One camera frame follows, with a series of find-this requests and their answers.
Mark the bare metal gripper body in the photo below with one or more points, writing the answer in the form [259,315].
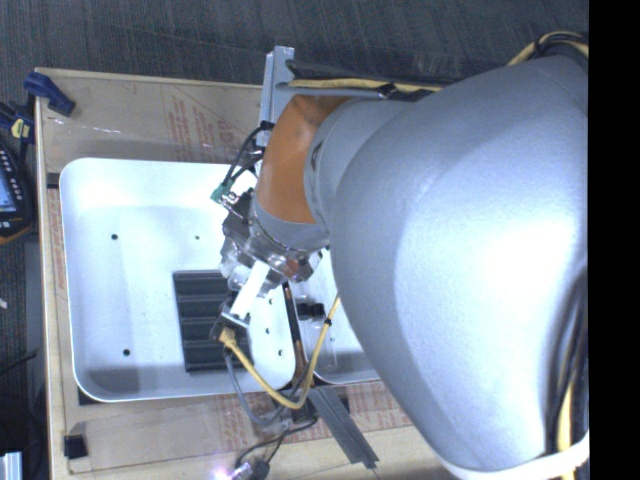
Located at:
[239,235]

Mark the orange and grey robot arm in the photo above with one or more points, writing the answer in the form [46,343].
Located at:
[450,248]

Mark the black ribbed rectangular block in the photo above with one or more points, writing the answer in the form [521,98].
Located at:
[200,318]

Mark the thin black rod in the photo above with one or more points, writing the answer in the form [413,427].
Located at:
[295,328]

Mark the white plastic tray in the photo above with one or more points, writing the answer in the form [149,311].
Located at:
[345,353]
[130,278]

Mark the brown cardboard board, red print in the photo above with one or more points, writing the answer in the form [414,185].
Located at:
[140,118]

